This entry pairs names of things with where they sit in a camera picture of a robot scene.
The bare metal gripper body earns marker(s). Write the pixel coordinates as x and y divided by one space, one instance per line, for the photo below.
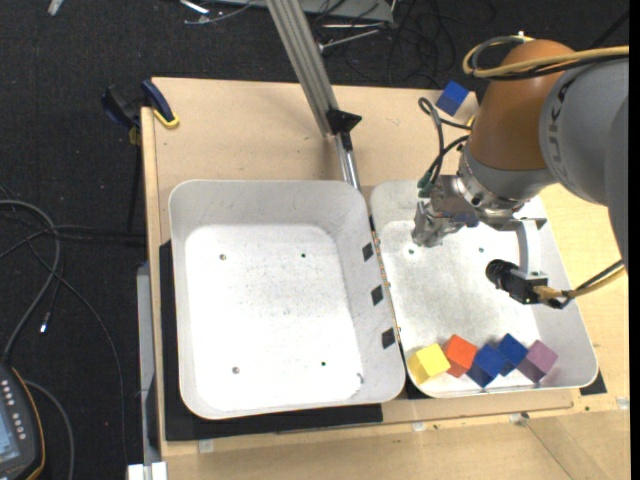
462 205

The purple cube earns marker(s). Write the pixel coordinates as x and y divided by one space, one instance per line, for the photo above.
539 360

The white plastic tray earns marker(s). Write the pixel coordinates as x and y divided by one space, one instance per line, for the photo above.
450 293
270 313

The black cylinder on white bracket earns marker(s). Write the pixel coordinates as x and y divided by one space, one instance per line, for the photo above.
517 282

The yellow cube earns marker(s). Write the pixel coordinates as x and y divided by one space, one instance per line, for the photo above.
429 363

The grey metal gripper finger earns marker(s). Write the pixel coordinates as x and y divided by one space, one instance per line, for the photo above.
419 228
436 235

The blue cube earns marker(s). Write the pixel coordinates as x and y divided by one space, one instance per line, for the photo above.
451 97
487 365
514 350

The orange cube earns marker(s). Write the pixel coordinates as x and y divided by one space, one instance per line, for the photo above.
461 354

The pale wood board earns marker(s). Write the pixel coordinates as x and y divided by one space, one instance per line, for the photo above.
250 138

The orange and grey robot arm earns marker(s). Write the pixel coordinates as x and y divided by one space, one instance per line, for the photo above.
520 118

